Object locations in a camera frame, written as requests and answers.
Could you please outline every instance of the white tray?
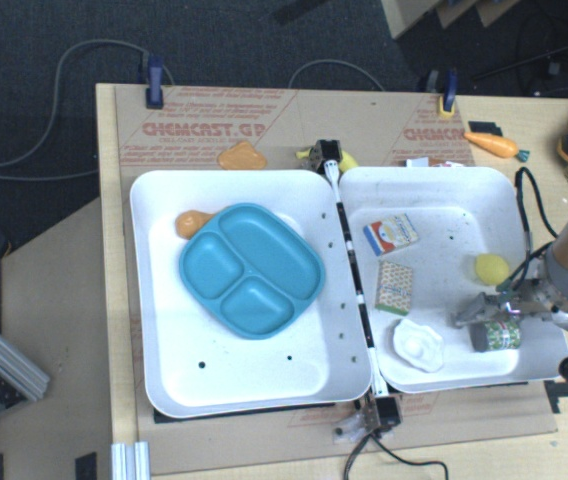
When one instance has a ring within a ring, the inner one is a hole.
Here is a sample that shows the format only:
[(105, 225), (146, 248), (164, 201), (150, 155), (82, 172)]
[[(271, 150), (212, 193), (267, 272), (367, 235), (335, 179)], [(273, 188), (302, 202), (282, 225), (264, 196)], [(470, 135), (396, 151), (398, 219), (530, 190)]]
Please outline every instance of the white tray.
[[(484, 167), (374, 167), (340, 181), (368, 303), (379, 368), (407, 393), (557, 377), (568, 355), (564, 333), (528, 319), (518, 350), (478, 353), (451, 312), (489, 291), (475, 278), (482, 252), (515, 268), (524, 237), (509, 180)], [(174, 227), (188, 210), (215, 213), (234, 203), (275, 213), (317, 252), (326, 270), (318, 298), (290, 327), (266, 340), (241, 338), (211, 316), (178, 273), (186, 241)], [(371, 364), (335, 199), (321, 176), (287, 171), (154, 171), (131, 189), (141, 297), (146, 390), (153, 406), (175, 418), (354, 400), (369, 387)], [(419, 240), (387, 258), (414, 270), (408, 317), (444, 338), (444, 367), (426, 373), (390, 345), (399, 318), (373, 307), (378, 258), (362, 228), (407, 213)]]

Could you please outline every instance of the wooden table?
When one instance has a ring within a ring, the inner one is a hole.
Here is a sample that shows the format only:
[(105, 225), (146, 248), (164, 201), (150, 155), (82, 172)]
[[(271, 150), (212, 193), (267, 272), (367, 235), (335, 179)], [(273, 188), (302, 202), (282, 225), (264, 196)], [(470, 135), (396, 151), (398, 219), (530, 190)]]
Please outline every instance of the wooden table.
[[(125, 240), (123, 236), (123, 203), (120, 185), (119, 143), (115, 88), (99, 84), (96, 89), (98, 135), (101, 171), (101, 201), (104, 232), (107, 325), (109, 337), (109, 369), (111, 388), (112, 438), (114, 443), (132, 444), (139, 440), (131, 350), (131, 328), (128, 312)], [(328, 100), (338, 96), (315, 92), (305, 101)], [(347, 93), (340, 93), (348, 100)], [(393, 103), (401, 94), (376, 94), (376, 101)], [(498, 123), (505, 136), (515, 138), (521, 149), (531, 151), (528, 168), (534, 173), (544, 200), (546, 214), (556, 230), (568, 221), (568, 183), (562, 175), (563, 164), (555, 153), (559, 137), (568, 129), (568, 100), (458, 96), (457, 109), (463, 123), (489, 121)], [(514, 159), (504, 160), (479, 149), (473, 149), (477, 165), (493, 167), (510, 179), (521, 166)], [(536, 211), (530, 187), (525, 204), (533, 229), (534, 246), (550, 239)], [(442, 460), (451, 478), (556, 478), (568, 479), (568, 398), (560, 402), (557, 415), (558, 432), (553, 434), (465, 442), (423, 449), (404, 450), (409, 460)], [(209, 470), (155, 476), (169, 479), (290, 479), (341, 478), (346, 458), (322, 459), (255, 465), (223, 470)], [(364, 453), (352, 469), (352, 478), (379, 479), (396, 475), (402, 478), (443, 478), (436, 467), (411, 468), (398, 464), (383, 453)]]

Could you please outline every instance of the black floor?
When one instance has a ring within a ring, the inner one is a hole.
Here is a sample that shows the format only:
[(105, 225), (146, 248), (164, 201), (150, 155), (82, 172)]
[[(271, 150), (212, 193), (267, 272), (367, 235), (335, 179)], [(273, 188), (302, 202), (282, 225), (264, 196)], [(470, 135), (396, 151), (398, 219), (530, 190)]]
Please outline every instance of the black floor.
[[(568, 0), (523, 0), (488, 28), (470, 10), (448, 29), (425, 16), (394, 41), (379, 0), (0, 0), (0, 177), (55, 177), (97, 167), (94, 84), (136, 83), (133, 43), (162, 55), (180, 85), (287, 87), (316, 59), (355, 64), (387, 91), (417, 91), (455, 67), (459, 94), (568, 97), (568, 49), (476, 80), (494, 68), (568, 47)], [(356, 70), (319, 65), (295, 87), (378, 90)], [(0, 179), (0, 227), (20, 247), (99, 195), (98, 178)]]

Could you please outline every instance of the lemon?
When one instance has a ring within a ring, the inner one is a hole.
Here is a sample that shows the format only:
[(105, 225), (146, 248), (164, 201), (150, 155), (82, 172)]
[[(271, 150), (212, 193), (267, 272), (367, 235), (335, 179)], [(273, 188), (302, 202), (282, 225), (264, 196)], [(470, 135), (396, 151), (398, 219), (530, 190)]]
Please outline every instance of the lemon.
[(510, 269), (504, 258), (497, 254), (478, 254), (475, 258), (475, 273), (489, 286), (496, 286), (509, 275)]

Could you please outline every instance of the tin can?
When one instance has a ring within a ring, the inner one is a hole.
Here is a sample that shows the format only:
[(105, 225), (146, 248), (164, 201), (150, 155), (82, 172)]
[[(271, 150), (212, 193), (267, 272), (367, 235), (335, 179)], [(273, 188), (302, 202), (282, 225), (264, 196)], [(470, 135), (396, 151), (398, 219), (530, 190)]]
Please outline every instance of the tin can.
[(482, 322), (470, 326), (471, 342), (477, 352), (515, 350), (520, 347), (522, 335), (514, 320)]

